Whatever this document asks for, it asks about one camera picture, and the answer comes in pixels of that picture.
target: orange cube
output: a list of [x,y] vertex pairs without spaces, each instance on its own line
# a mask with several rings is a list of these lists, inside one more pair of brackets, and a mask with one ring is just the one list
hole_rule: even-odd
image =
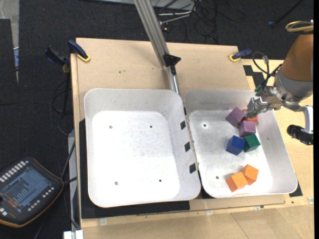
[[231,175],[226,182],[231,192],[241,189],[248,184],[247,179],[242,172]]
[[257,180],[259,170],[251,165],[246,165],[243,169],[241,169],[242,173],[246,177],[248,185],[253,184]]
[[247,117],[244,117],[244,120],[248,120],[248,121],[253,121],[253,122],[256,122],[258,120],[258,117],[254,117],[254,118],[247,118]]

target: black clamp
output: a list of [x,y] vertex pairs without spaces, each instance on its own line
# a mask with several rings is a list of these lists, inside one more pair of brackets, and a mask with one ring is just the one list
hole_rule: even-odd
[[176,69],[175,69],[175,65],[181,60],[181,58],[170,55],[170,54],[165,54],[163,56],[165,64],[167,67],[170,66],[171,69],[171,73],[173,75],[176,75]]

